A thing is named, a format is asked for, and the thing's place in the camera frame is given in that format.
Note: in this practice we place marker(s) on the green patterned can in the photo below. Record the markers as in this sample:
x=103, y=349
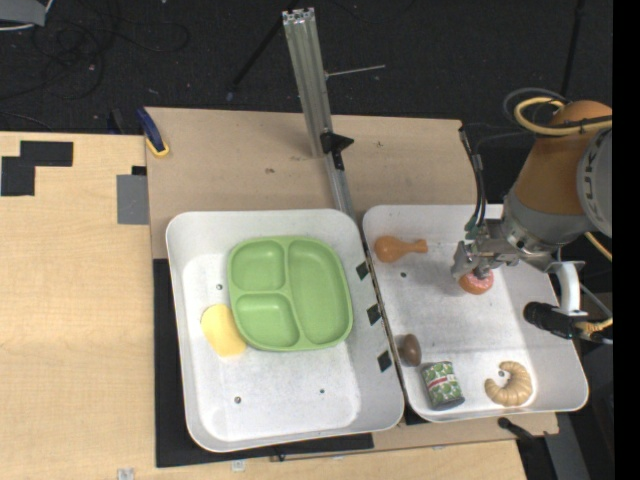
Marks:
x=442, y=385

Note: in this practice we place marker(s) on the white plastic tray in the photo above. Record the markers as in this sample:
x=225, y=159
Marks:
x=280, y=393
x=465, y=328

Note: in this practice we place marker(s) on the brown toy mushroom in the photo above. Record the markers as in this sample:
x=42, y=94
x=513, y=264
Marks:
x=410, y=350

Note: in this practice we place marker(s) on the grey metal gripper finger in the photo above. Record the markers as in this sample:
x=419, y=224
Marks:
x=462, y=263
x=484, y=271

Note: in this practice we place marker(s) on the beige toy croissant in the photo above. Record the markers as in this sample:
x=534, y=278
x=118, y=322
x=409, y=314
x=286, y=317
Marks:
x=512, y=385

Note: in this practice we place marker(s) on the yellow oval toy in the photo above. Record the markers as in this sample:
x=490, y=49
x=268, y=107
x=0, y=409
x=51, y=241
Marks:
x=222, y=330

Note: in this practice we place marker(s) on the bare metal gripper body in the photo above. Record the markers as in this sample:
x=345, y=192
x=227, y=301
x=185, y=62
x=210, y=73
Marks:
x=492, y=248

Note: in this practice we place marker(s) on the green divided plate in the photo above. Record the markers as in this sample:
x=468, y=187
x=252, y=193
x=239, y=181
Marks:
x=290, y=293

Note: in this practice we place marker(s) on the orange toy chicken drumstick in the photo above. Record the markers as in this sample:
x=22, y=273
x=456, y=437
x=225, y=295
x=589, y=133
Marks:
x=390, y=249

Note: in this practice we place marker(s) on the thin black and white rod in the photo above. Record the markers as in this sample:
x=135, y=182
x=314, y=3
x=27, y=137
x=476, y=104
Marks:
x=341, y=188

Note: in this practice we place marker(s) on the brown cardboard board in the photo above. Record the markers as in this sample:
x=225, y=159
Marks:
x=240, y=168

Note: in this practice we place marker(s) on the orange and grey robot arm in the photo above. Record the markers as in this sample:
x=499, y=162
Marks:
x=550, y=183

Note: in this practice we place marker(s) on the black cylinder on white bracket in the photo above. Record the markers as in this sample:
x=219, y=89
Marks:
x=550, y=318

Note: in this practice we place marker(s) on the pink frosted doughnut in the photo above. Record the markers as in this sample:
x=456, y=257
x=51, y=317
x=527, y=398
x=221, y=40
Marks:
x=477, y=284

